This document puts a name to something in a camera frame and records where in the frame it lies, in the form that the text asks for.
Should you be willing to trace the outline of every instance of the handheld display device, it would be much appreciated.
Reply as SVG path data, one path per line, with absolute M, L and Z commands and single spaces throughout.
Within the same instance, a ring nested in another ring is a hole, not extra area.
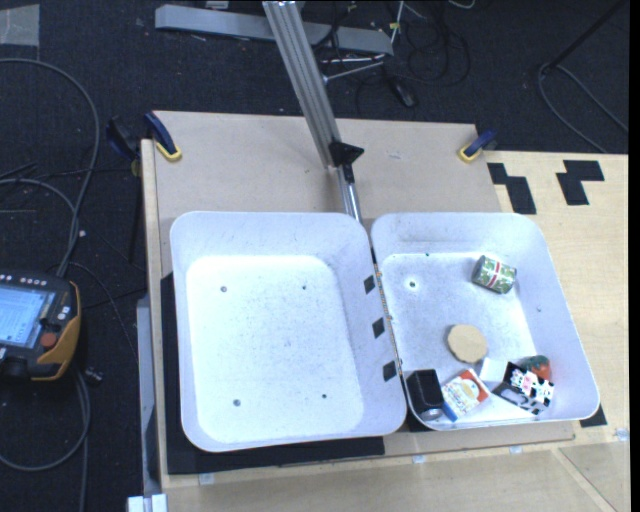
M 60 378 L 79 334 L 74 283 L 43 272 L 0 269 L 0 379 Z

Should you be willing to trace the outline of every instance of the blue clamp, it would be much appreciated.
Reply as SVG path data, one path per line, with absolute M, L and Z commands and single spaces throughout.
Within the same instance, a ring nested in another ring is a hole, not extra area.
M 496 130 L 487 130 L 483 132 L 476 140 L 460 149 L 460 151 L 458 151 L 458 156 L 467 164 L 472 162 L 478 157 L 480 151 L 495 138 L 497 133 L 498 132 Z
M 120 116 L 109 119 L 106 128 L 107 142 L 118 155 L 130 162 L 140 159 L 138 139 L 124 124 Z
M 156 139 L 156 147 L 160 153 L 172 162 L 179 160 L 182 156 L 182 151 L 173 142 L 169 131 L 165 128 L 164 124 L 162 124 L 162 121 L 160 121 L 153 112 L 146 113 L 144 115 L 144 121 Z

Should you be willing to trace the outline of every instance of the round cracker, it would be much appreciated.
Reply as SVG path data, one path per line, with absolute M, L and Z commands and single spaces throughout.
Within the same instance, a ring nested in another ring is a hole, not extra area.
M 487 340 L 475 325 L 454 325 L 447 343 L 453 355 L 464 363 L 477 363 L 487 355 Z

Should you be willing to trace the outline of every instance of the screen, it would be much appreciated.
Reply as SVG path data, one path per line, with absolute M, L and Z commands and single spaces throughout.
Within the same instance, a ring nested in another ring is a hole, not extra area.
M 0 286 L 0 343 L 30 348 L 41 326 L 38 322 L 55 293 Z

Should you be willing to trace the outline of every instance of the black bracket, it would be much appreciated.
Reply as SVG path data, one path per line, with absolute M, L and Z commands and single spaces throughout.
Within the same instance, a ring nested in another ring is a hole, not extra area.
M 595 160 L 564 160 L 567 172 L 558 172 L 558 182 L 569 206 L 589 204 L 583 181 L 604 181 L 600 164 Z
M 509 176 L 504 164 L 489 164 L 491 181 L 495 185 L 506 185 L 511 206 L 516 213 L 535 215 L 536 204 L 533 201 L 527 178 L 524 176 Z
M 333 165 L 342 167 L 345 181 L 354 183 L 355 176 L 351 165 L 364 153 L 364 149 L 334 140 L 329 144 L 329 152 L 333 159 Z

